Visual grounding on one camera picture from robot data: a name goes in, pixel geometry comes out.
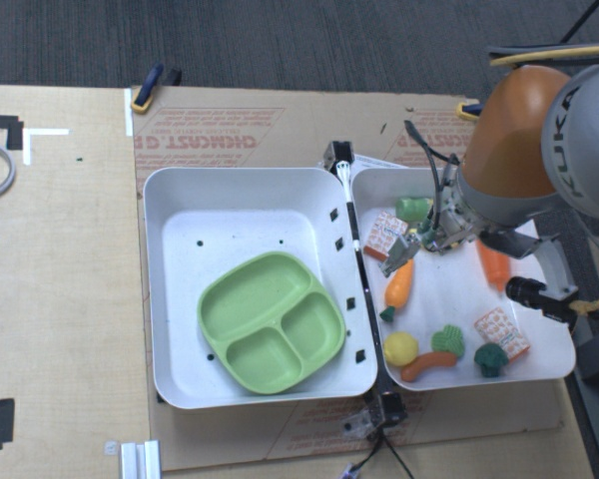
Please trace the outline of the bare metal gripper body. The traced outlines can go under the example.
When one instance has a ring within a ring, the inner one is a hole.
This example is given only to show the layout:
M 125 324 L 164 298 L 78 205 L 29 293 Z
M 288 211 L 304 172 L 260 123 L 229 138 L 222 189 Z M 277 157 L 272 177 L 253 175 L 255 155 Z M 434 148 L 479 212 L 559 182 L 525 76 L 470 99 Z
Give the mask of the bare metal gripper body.
M 474 241 L 486 229 L 486 218 L 478 209 L 483 193 L 469 185 L 449 185 L 436 190 L 432 216 L 420 225 L 420 244 L 444 254 L 465 241 Z

